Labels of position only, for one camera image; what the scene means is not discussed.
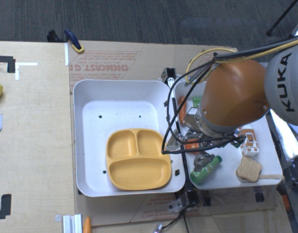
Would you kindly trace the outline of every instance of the beige table surface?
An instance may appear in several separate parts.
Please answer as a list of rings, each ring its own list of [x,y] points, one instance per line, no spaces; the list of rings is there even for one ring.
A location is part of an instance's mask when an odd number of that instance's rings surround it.
[[[63,43],[0,42],[0,55],[20,66],[20,78],[0,63],[0,203],[12,195],[11,214],[0,219],[0,233],[61,232],[56,215],[74,215],[74,179],[70,118],[69,69]],[[291,233],[282,199],[276,208],[187,218],[190,232]],[[93,227],[94,233],[151,233],[156,222]],[[183,219],[164,232],[186,232]]]

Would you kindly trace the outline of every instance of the dark floor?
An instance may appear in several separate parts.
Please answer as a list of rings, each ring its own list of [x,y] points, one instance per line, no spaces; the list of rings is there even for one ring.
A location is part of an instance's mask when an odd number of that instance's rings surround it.
[[[47,42],[54,29],[66,39],[261,47],[287,38],[298,24],[294,0],[0,0],[0,41]],[[270,56],[259,59],[267,62]],[[298,232],[298,215],[291,216]]]

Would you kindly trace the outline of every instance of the yellow divided plate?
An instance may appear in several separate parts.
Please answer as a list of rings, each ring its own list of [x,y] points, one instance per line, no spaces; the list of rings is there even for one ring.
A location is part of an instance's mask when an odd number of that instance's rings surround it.
[[[121,190],[151,190],[164,186],[171,178],[169,155],[161,154],[163,137],[154,130],[126,129],[108,138],[108,175]]]

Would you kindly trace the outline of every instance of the bread slice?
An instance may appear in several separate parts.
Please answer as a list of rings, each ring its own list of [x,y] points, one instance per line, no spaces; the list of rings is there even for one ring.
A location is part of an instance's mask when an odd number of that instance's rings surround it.
[[[262,165],[249,156],[243,156],[240,166],[236,170],[236,175],[243,181],[257,182]]]

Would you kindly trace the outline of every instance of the black cable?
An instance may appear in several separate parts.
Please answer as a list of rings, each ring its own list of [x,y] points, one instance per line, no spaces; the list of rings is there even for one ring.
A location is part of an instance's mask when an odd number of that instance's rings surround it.
[[[184,220],[184,224],[185,224],[185,226],[186,226],[186,229],[187,229],[187,233],[190,233],[189,232],[189,228],[188,228],[188,224],[187,224],[187,221],[186,221],[186,216],[185,216],[185,214],[183,214],[183,220]]]
[[[278,20],[273,24],[273,26],[266,32],[266,35],[270,36],[274,28],[279,24],[279,22],[287,15],[287,13],[291,10],[292,7],[298,2],[298,0],[294,0],[289,7],[284,11],[284,13],[278,18]]]
[[[188,149],[188,150],[176,150],[176,151],[168,151],[168,150],[164,150],[162,152],[162,154],[180,154],[180,153],[188,153],[188,152],[201,152],[201,151],[207,151],[207,150],[211,150],[214,148],[219,148],[222,147],[232,141],[237,141],[237,140],[241,140],[240,137],[234,137],[233,139],[218,143],[218,144],[213,144],[213,145],[209,145],[209,146],[204,146],[201,148],[196,148],[196,149]]]
[[[189,90],[188,93],[186,94],[184,100],[183,100],[182,103],[180,104],[180,106],[179,106],[179,108],[177,109],[177,111],[176,111],[176,113],[175,113],[175,115],[174,115],[172,121],[170,122],[170,121],[169,121],[169,101],[170,101],[170,96],[171,96],[172,90],[174,89],[175,85],[177,84],[177,82],[179,82],[179,80],[180,80],[181,78],[183,78],[184,76],[190,74],[192,71],[195,71],[195,69],[193,69],[193,70],[191,70],[191,71],[185,73],[185,74],[182,75],[179,79],[177,79],[177,80],[174,82],[174,84],[172,85],[172,87],[171,87],[171,89],[170,89],[170,91],[169,91],[168,98],[167,98],[167,107],[166,107],[166,113],[167,113],[167,115],[166,115],[166,120],[167,120],[167,122],[168,122],[168,129],[167,129],[166,134],[165,134],[164,139],[163,139],[163,143],[162,143],[162,153],[163,153],[163,151],[164,151],[164,147],[165,147],[166,138],[167,138],[167,136],[168,136],[168,133],[169,133],[170,131],[172,131],[171,127],[172,127],[174,121],[176,120],[176,117],[177,117],[179,111],[180,111],[181,108],[183,107],[184,103],[187,101],[187,99],[188,99],[189,95],[191,94],[191,92],[193,91],[194,87],[195,87],[195,86],[198,84],[198,82],[203,78],[203,75],[201,75],[200,77],[198,77],[198,79],[196,80],[196,82],[192,85],[192,87],[190,88],[190,90]],[[182,142],[181,140],[179,140],[175,135],[173,135],[173,136],[176,138],[176,140],[178,140],[181,144],[183,144],[183,142]]]
[[[171,221],[169,224],[167,224],[167,225],[165,225],[165,226],[162,227],[162,230],[164,230],[168,226],[172,225],[173,223],[177,222],[185,214],[185,212],[186,212],[186,208],[182,209],[179,212],[179,215],[173,221]]]
[[[199,75],[202,75],[203,72],[205,72],[209,67],[212,66],[212,63],[209,64],[209,66],[205,67],[204,70],[203,68],[200,68],[198,71],[196,71],[196,73],[194,73],[190,78],[189,78],[189,82],[185,83],[184,86],[187,87],[189,84],[191,84],[193,82],[193,80],[195,80]]]
[[[182,142],[182,144],[192,144],[192,143],[202,143],[202,142],[211,142],[211,141],[221,141],[224,139],[235,139],[235,137],[233,135],[230,136],[223,136],[223,137],[210,137],[210,138],[206,138],[206,139],[200,139],[200,140],[195,140],[195,141],[189,141],[189,142]]]
[[[293,41],[298,40],[298,35],[294,36],[292,38],[288,38],[287,40],[282,40],[282,41],[278,41],[275,43],[271,43],[269,45],[265,45],[259,48],[255,48],[255,49],[250,49],[250,50],[244,50],[244,51],[240,51],[240,52],[235,52],[235,53],[225,53],[225,54],[217,54],[214,58],[213,61],[222,61],[222,60],[229,60],[229,59],[235,59],[235,58],[240,58],[240,57],[246,57],[246,56],[250,56],[250,55],[254,55],[254,54],[258,54],[260,52],[264,52],[270,49],[273,49],[275,47],[279,47],[283,44],[287,44]]]

